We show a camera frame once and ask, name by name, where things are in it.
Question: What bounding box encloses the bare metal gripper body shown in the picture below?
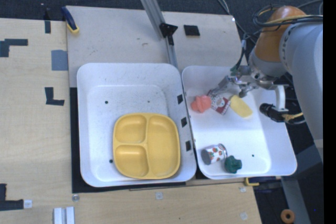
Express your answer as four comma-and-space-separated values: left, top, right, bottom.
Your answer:
218, 65, 279, 90

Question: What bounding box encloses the red and white can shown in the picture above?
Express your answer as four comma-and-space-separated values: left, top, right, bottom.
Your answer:
207, 89, 232, 115

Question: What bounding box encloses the yellow rounded toy food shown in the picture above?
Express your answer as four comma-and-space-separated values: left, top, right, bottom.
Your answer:
229, 94, 254, 119

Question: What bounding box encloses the salmon pink toy food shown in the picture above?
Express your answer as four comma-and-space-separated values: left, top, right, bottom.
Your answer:
190, 94, 212, 114

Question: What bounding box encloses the white plastic tray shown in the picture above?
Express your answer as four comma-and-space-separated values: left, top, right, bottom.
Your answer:
181, 65, 298, 180
76, 62, 198, 188

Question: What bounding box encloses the strawberry print can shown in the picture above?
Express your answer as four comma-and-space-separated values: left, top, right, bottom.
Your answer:
201, 143, 228, 166

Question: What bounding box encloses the black square pad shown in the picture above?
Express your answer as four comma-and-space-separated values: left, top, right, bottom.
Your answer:
183, 24, 201, 37

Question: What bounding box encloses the green broccoli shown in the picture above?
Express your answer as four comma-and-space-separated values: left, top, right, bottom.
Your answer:
224, 155, 243, 174

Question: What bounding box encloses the yellow divided plate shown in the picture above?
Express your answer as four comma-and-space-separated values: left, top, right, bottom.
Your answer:
112, 112, 182, 180

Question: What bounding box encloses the orange doughnut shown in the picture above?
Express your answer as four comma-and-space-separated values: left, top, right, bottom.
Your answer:
280, 209, 296, 223

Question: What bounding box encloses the black cylinder on white bracket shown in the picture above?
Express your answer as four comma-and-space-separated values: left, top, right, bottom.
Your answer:
259, 85, 290, 123

